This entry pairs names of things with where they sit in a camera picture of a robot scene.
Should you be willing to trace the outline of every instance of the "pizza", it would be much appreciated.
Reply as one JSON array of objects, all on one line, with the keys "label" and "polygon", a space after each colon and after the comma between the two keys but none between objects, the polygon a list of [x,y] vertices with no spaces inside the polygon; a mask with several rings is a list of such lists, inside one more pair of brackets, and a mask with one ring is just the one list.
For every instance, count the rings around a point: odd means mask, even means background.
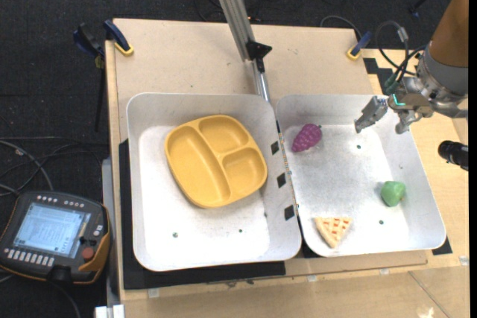
[{"label": "pizza", "polygon": [[336,248],[350,227],[351,217],[316,217],[315,224],[323,239],[331,248]]}]

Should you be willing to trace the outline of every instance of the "yellow plate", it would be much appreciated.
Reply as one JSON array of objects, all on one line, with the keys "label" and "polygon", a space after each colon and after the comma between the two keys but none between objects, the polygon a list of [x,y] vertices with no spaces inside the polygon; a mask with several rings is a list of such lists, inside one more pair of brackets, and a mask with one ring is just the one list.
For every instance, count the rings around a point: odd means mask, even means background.
[{"label": "yellow plate", "polygon": [[257,191],[267,165],[252,135],[228,115],[211,115],[173,129],[165,138],[177,184],[195,205],[226,206]]}]

